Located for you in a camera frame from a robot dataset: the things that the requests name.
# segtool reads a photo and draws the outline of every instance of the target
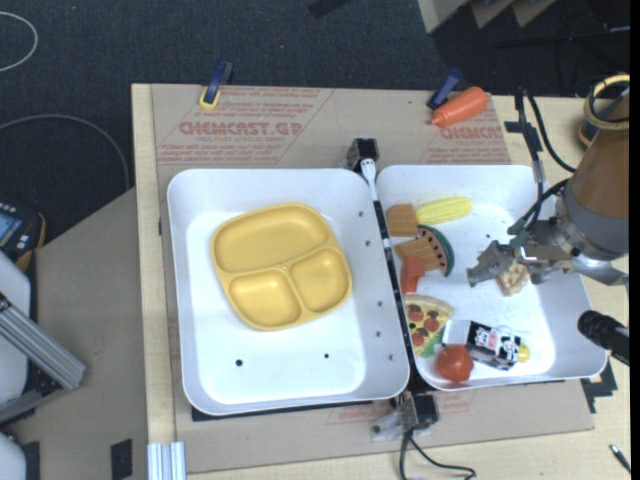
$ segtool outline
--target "dark carpet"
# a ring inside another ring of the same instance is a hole
[[[559,0],[526,27],[507,9],[483,29],[465,6],[432,34],[416,0],[0,0],[0,13],[0,198],[42,212],[48,240],[129,186],[114,144],[133,183],[131,84],[204,85],[218,58],[236,85],[434,90],[455,67],[459,88],[504,95],[582,96],[630,71],[630,34],[607,32],[629,25],[630,0]],[[33,44],[6,13],[38,45],[2,70]],[[78,120],[14,123],[43,114]]]

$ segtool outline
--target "white cable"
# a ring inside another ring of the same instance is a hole
[[[20,21],[21,23],[24,23],[25,25],[27,25],[27,27],[31,29],[31,32],[33,33],[33,46],[31,47],[31,50],[29,51],[29,53],[27,53],[24,57],[22,57],[22,59],[20,59],[18,62],[15,62],[14,64],[0,67],[0,73],[4,73],[5,71],[9,71],[10,69],[17,68],[20,64],[24,64],[25,62],[27,62],[27,60],[29,60],[29,58],[33,55],[33,52],[35,52],[36,48],[38,47],[38,31],[36,30],[36,27],[34,27],[31,24],[30,21],[28,21],[27,19],[21,16],[18,16],[17,14],[12,14],[6,11],[0,11],[0,16],[7,16],[8,18],[13,18]]]
[[[76,123],[80,123],[80,124],[83,124],[85,126],[88,126],[89,128],[91,128],[91,129],[95,130],[96,132],[98,132],[100,135],[102,135],[102,137],[104,137],[109,142],[109,144],[111,144],[111,146],[113,146],[113,149],[115,149],[115,151],[116,151],[116,153],[118,155],[118,158],[120,159],[120,163],[122,164],[122,170],[124,171],[125,192],[131,188],[131,181],[130,181],[130,177],[129,177],[129,167],[127,166],[127,160],[124,157],[124,153],[118,147],[118,144],[113,139],[113,137],[111,137],[111,135],[109,135],[107,132],[105,132],[99,126],[96,126],[95,124],[87,121],[86,119],[81,119],[81,118],[75,117],[75,116],[68,116],[68,115],[65,115],[65,114],[38,114],[38,115],[35,115],[35,116],[28,116],[28,117],[23,117],[23,118],[20,118],[20,119],[14,119],[13,121],[9,121],[8,123],[2,123],[2,124],[0,124],[0,132],[3,131],[3,130],[6,130],[7,128],[11,128],[12,126],[15,126],[17,124],[28,123],[28,122],[36,121],[36,120],[39,120],[39,119],[63,119],[63,120],[67,120],[67,121],[74,121]]]

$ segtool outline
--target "white tray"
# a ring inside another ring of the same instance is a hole
[[[591,306],[578,274],[555,272],[540,285],[529,282],[515,295],[505,296],[493,280],[469,286],[466,269],[477,264],[478,255],[491,240],[508,243],[507,228],[536,199],[536,185],[529,167],[497,166],[391,166],[380,173],[378,194],[386,210],[394,204],[422,203],[449,196],[467,196],[473,209],[464,218],[435,226],[450,241],[455,255],[448,277],[427,272],[417,291],[441,299],[455,309],[453,319],[475,320],[509,326],[527,343],[531,358],[509,371],[475,364],[470,379],[460,385],[440,377],[434,370],[435,355],[417,358],[420,375],[442,390],[477,388],[501,384],[552,381],[597,375],[605,366],[606,351],[577,330],[579,316]],[[553,214],[553,201],[543,205],[541,219]],[[393,238],[395,245],[407,238]],[[400,273],[401,261],[396,256]]]
[[[332,227],[353,278],[349,299],[281,331],[244,324],[214,271],[209,242],[223,222],[298,202]],[[191,404],[232,415],[388,399],[408,382],[400,317],[365,181],[345,169],[192,169],[167,192],[183,387]]]

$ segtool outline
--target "yellow plate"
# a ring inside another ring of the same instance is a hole
[[[264,331],[286,329],[338,308],[351,272],[331,227],[300,203],[268,206],[228,220],[211,258],[238,316]]]

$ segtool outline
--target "clip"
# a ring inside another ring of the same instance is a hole
[[[440,89],[438,89],[427,102],[427,107],[431,110],[435,110],[444,105],[447,102],[447,96],[455,86],[458,85],[460,80],[462,80],[462,71],[455,68],[449,71],[442,87],[440,87]]]
[[[199,104],[202,110],[211,112],[215,108],[220,99],[220,91],[218,89],[220,85],[226,84],[231,79],[232,72],[233,64],[231,62],[222,59],[218,60],[209,87],[203,89],[200,95]]]

